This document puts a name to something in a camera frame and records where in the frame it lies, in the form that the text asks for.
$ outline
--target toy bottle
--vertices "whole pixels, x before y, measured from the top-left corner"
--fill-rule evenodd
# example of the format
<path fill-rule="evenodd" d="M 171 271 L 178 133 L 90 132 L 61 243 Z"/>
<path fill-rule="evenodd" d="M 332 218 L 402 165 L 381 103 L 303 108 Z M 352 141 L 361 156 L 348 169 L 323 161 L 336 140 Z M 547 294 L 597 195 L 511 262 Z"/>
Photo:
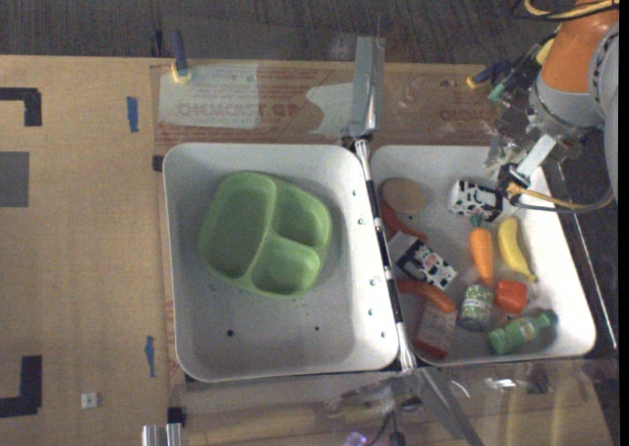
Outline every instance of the toy bottle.
<path fill-rule="evenodd" d="M 552 309 L 546 309 L 535 317 L 516 318 L 504 327 L 491 331 L 489 342 L 497 355 L 510 354 L 537 338 L 543 330 L 554 327 L 558 320 L 559 317 Z"/>

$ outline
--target metal leg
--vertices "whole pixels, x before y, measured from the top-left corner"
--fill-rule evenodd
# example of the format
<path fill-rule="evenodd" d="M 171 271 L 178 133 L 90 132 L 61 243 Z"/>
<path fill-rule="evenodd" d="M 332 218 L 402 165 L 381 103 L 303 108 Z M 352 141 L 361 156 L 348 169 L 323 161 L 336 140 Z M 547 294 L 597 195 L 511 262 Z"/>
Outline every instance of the metal leg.
<path fill-rule="evenodd" d="M 483 446 L 483 441 L 450 391 L 447 380 L 436 367 L 421 367 L 403 379 L 453 439 L 465 439 L 471 446 Z"/>

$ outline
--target brown oval object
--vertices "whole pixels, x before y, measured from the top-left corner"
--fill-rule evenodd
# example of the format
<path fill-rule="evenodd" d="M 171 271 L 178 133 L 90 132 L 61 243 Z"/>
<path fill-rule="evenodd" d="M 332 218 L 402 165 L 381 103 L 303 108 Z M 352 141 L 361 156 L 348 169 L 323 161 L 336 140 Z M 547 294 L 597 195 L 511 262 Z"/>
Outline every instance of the brown oval object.
<path fill-rule="evenodd" d="M 420 185 L 401 177 L 394 177 L 384 182 L 382 197 L 393 210 L 406 215 L 415 215 L 426 204 Z"/>

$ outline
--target green divided plate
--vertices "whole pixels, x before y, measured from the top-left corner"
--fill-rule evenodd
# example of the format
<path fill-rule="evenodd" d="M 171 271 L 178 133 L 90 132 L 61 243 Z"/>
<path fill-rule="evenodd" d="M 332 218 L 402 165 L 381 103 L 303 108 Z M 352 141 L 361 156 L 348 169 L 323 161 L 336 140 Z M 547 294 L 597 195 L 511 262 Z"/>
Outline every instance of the green divided plate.
<path fill-rule="evenodd" d="M 325 262 L 332 220 L 314 195 L 259 172 L 218 187 L 200 227 L 200 260 L 212 275 L 273 298 L 311 289 Z"/>

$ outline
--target banana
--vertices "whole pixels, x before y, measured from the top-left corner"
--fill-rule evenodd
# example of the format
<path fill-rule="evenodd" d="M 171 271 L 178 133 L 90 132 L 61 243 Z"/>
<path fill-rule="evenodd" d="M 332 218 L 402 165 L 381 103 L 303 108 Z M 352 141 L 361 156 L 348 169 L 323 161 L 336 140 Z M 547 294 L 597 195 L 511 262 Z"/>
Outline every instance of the banana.
<path fill-rule="evenodd" d="M 498 247 L 502 260 L 509 268 L 525 275 L 529 281 L 537 282 L 536 277 L 529 269 L 529 264 L 518 247 L 519 219 L 511 216 L 504 219 L 498 226 Z"/>

